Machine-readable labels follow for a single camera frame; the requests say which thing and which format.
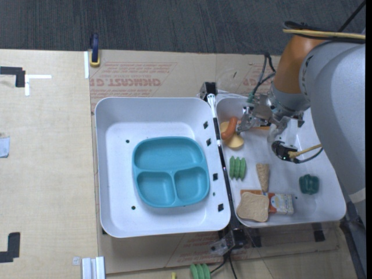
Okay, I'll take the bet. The green pea pod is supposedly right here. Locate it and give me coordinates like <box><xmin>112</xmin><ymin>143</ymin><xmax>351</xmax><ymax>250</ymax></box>
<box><xmin>228</xmin><ymin>155</ymin><xmax>248</xmax><ymax>183</ymax></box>
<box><xmin>189</xmin><ymin>263</ymin><xmax>212</xmax><ymax>279</ymax></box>

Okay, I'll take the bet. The white plastic tray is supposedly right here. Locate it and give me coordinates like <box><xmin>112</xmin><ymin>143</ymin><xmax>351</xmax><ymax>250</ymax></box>
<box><xmin>94</xmin><ymin>96</ymin><xmax>232</xmax><ymax>238</ymax></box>
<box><xmin>215</xmin><ymin>96</ymin><xmax>348</xmax><ymax>228</ymax></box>

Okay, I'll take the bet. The tan waffle cone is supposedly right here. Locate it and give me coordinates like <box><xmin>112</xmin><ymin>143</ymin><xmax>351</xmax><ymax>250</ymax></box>
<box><xmin>255</xmin><ymin>163</ymin><xmax>271</xmax><ymax>193</ymax></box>

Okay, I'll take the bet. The black block with thin wires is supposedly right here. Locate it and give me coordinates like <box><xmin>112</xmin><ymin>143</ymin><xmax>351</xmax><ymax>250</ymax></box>
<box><xmin>209</xmin><ymin>227</ymin><xmax>248</xmax><ymax>256</ymax></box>
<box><xmin>199</xmin><ymin>81</ymin><xmax>219</xmax><ymax>100</ymax></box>

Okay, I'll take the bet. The black cylinder on white bracket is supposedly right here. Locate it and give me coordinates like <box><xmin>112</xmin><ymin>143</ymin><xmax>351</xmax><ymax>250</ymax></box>
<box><xmin>267</xmin><ymin>124</ymin><xmax>299</xmax><ymax>162</ymax></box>

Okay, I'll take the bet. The tan bread slice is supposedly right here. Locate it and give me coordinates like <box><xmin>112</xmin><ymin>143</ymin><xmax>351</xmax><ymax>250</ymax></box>
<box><xmin>235</xmin><ymin>191</ymin><xmax>270</xmax><ymax>223</ymax></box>

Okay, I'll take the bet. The green bell pepper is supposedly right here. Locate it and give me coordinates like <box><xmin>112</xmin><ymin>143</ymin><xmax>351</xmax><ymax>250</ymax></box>
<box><xmin>298</xmin><ymin>173</ymin><xmax>320</xmax><ymax>195</ymax></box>

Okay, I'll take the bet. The tan toy bun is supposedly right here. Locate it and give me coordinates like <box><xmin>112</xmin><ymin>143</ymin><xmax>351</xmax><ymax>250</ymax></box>
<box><xmin>219</xmin><ymin>121</ymin><xmax>245</xmax><ymax>151</ymax></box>

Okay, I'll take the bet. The white and orange carton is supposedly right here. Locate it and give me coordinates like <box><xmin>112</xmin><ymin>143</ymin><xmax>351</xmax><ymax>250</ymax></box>
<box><xmin>266</xmin><ymin>192</ymin><xmax>295</xmax><ymax>216</ymax></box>

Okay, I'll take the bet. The brown cardboard board red print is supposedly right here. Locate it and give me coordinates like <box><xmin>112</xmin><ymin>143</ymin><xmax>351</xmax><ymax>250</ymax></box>
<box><xmin>88</xmin><ymin>49</ymin><xmax>349</xmax><ymax>274</ymax></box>

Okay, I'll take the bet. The orange sausage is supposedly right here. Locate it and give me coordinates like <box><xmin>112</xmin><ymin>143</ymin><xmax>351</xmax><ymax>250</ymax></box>
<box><xmin>220</xmin><ymin>116</ymin><xmax>239</xmax><ymax>141</ymax></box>

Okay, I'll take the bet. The blue divided plate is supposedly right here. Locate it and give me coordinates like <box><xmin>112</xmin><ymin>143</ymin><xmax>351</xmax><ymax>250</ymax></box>
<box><xmin>132</xmin><ymin>136</ymin><xmax>211</xmax><ymax>209</ymax></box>

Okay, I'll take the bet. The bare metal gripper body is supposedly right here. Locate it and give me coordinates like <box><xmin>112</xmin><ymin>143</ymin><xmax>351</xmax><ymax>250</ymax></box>
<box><xmin>242</xmin><ymin>94</ymin><xmax>305</xmax><ymax>127</ymax></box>

